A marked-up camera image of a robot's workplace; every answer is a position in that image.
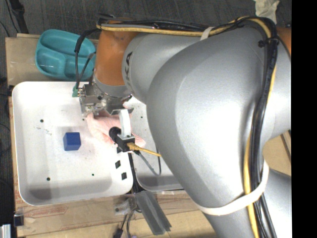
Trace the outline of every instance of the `black stand leg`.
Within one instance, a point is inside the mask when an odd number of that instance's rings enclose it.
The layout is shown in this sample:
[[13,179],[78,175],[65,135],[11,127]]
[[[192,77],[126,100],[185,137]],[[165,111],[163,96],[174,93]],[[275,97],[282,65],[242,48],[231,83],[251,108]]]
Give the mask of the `black stand leg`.
[[20,28],[21,33],[28,34],[29,30],[26,26],[23,14],[24,14],[24,7],[20,3],[19,0],[9,0],[11,4],[11,11],[14,14],[16,21],[18,22],[18,26]]

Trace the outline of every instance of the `teal container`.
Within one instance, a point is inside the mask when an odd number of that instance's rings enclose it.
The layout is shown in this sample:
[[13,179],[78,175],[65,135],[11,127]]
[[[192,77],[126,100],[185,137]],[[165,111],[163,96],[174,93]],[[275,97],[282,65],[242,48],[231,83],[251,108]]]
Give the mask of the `teal container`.
[[[75,46],[79,35],[56,29],[50,29],[40,36],[35,63],[39,71],[63,81],[76,81]],[[81,73],[88,56],[96,51],[95,45],[85,38],[78,54],[78,72]],[[81,81],[87,81],[95,66],[94,56],[88,63]]]

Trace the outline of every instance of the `dark floor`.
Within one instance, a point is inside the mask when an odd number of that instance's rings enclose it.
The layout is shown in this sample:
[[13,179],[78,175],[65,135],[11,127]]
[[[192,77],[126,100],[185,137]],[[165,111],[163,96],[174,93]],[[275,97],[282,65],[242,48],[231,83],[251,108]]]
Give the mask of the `dark floor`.
[[[96,13],[135,19],[169,19],[216,26],[244,15],[255,15],[253,0],[20,0],[29,33],[60,29],[80,34],[96,23]],[[12,159],[7,115],[5,45],[6,29],[14,37],[19,30],[6,0],[0,0],[0,226],[13,215]],[[292,0],[280,0],[277,25],[292,21]]]

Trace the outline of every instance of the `crumpled white paper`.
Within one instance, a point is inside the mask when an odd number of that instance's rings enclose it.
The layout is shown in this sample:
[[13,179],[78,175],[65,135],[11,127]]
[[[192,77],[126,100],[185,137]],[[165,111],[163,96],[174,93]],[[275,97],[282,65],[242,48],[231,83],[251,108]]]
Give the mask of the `crumpled white paper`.
[[256,16],[271,19],[276,24],[276,9],[279,0],[253,0],[256,2]]

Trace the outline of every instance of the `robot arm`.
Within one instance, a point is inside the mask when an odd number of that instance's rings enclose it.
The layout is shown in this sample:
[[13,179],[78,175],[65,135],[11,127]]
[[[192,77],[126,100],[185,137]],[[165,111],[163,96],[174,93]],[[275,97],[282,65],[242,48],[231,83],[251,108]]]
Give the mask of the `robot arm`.
[[[261,39],[254,28],[202,41],[138,34],[122,54],[121,87],[147,105],[150,130],[164,161],[200,206],[221,207],[244,194],[245,148],[266,63],[258,46]],[[276,64],[261,149],[291,127],[291,59],[282,44]],[[95,84],[105,86],[98,80]],[[291,178],[271,170],[264,195],[277,237],[291,237]],[[205,215],[219,237],[254,237],[246,208]]]

